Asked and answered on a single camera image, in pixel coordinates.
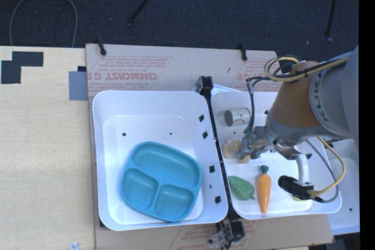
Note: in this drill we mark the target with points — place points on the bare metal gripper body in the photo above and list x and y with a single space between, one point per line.
262 139

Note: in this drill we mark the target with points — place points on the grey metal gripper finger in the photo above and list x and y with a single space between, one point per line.
243 150
255 153

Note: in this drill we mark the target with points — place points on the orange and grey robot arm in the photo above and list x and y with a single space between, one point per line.
296 102

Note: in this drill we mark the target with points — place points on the pale yellow croissant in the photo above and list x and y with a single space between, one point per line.
228 149

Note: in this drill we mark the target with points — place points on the thin black and white rod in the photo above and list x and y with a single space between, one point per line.
218 146

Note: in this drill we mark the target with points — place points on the white can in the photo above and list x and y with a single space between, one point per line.
238 117

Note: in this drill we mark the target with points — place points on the green grapes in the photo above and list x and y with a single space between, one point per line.
240 188

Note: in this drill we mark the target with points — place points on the orange carrot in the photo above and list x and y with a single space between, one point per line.
264 190

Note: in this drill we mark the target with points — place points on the white plastic tray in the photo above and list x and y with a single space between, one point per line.
152 123
281 205

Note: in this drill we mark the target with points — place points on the blue divided plate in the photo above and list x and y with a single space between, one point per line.
161 181

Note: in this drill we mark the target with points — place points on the brown cardboard board red print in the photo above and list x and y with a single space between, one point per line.
175 73

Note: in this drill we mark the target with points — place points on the black cylinder on white bracket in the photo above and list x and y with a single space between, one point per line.
294 184

